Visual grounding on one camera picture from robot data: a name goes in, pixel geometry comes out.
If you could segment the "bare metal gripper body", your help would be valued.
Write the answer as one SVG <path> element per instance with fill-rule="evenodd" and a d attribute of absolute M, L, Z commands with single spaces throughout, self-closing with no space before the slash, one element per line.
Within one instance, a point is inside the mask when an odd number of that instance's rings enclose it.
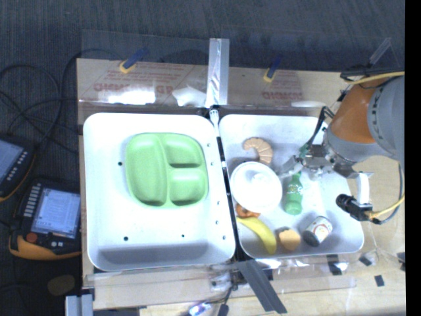
<path fill-rule="evenodd" d="M 319 144 L 304 144 L 299 149 L 296 161 L 313 174 L 331 173 L 333 171 L 324 147 Z"/>

